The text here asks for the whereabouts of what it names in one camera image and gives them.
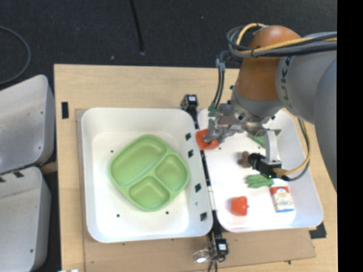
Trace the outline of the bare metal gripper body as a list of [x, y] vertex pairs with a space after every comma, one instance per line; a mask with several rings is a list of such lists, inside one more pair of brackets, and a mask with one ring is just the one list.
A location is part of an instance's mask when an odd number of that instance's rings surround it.
[[209, 110], [209, 119], [214, 119], [218, 131], [220, 129], [229, 129], [230, 136], [236, 133], [247, 132], [253, 136], [262, 136], [264, 134], [264, 124], [269, 121], [268, 117], [259, 117], [251, 114], [245, 109], [238, 109], [232, 104], [220, 104], [218, 108]]

